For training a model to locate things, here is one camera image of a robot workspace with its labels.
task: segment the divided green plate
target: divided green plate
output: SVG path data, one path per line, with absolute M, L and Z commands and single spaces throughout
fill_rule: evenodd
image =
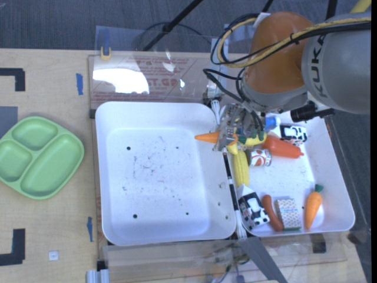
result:
M 19 121 L 0 139 L 0 180 L 33 198 L 54 196 L 84 157 L 80 139 L 44 117 Z

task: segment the yellow cable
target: yellow cable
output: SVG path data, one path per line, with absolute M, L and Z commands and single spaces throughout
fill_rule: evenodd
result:
M 372 0 L 359 0 L 358 3 L 356 3 L 356 5 L 352 8 L 351 13 L 365 12 L 371 3 Z
M 245 20 L 245 21 L 243 21 L 241 23 L 238 23 L 231 30 L 227 31 L 223 35 L 223 37 L 221 38 L 221 40 L 219 42 L 219 46 L 217 47 L 217 58 L 219 59 L 220 62 L 225 62 L 225 60 L 221 56 L 221 49 L 222 49 L 222 47 L 224 45 L 224 42 L 225 42 L 226 38 L 236 28 L 238 28 L 238 27 L 240 27 L 242 25 L 248 24 L 249 22 L 252 22 L 254 20 L 255 20 L 255 18 L 252 18 L 252 19 Z M 260 60 L 268 57 L 269 55 L 271 55 L 275 51 L 277 51 L 280 47 L 286 45 L 288 42 L 290 42 L 292 40 L 295 40 L 296 38 L 301 37 L 302 35 L 307 34 L 308 32 L 319 30 L 319 29 L 324 28 L 324 27 L 334 26 L 334 25 L 360 23 L 360 22 L 369 22 L 371 20 L 372 20 L 371 17 L 365 17 L 365 18 L 347 18 L 347 19 L 340 19 L 340 20 L 335 20 L 335 21 L 323 22 L 323 23 L 315 24 L 315 25 L 307 27 L 307 28 L 305 28 L 305 29 L 303 29 L 301 31 L 295 32 L 294 34 L 291 35 L 291 37 L 287 37 L 287 38 L 285 38 L 285 39 L 283 39 L 283 40 L 275 43 L 275 45 L 273 45 L 272 47 L 270 47 L 269 49 L 267 49 L 265 52 L 260 53 L 258 55 L 254 55 L 250 60 L 248 60 L 246 62 L 238 63 L 238 64 L 233 64 L 233 63 L 232 64 L 224 64 L 224 65 L 227 66 L 227 67 L 230 67 L 230 68 L 243 68 L 243 67 L 247 67 L 247 66 L 253 65 L 253 64 L 259 62 Z

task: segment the white and red can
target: white and red can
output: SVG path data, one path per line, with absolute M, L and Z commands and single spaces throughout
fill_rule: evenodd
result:
M 267 149 L 255 149 L 250 152 L 250 165 L 266 166 L 271 164 L 271 152 Z

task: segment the table surface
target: table surface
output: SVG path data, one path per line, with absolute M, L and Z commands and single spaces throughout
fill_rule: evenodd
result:
M 0 184 L 0 254 L 11 252 L 13 229 L 26 231 L 25 260 L 19 265 L 0 266 L 0 282 L 85 282 L 85 273 L 97 267 L 97 163 L 93 120 L 89 118 L 88 69 L 88 57 L 93 54 L 94 51 L 0 49 L 1 68 L 23 68 L 26 72 L 26 91 L 14 90 L 13 77 L 0 77 L 0 106 L 17 106 L 18 120 L 47 117 L 73 132 L 85 148 L 76 173 L 50 199 L 33 200 Z M 78 93 L 76 74 L 83 77 L 83 95 Z M 93 219 L 92 242 L 88 217 Z M 346 234 L 340 233 L 337 243 L 342 247 L 341 261 L 287 264 L 280 268 L 281 272 L 289 282 L 366 282 L 355 246 Z M 58 260 L 49 260 L 50 251 L 59 252 Z M 266 280 L 253 268 L 244 266 L 240 270 L 246 281 Z M 232 271 L 224 282 L 234 282 L 235 276 Z M 205 282 L 205 277 L 163 281 Z

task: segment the toy sausage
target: toy sausage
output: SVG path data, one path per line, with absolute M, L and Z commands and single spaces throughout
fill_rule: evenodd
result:
M 282 231 L 284 226 L 273 211 L 272 198 L 270 195 L 264 195 L 264 197 L 262 198 L 262 205 L 270 218 L 270 224 L 272 228 L 278 232 Z

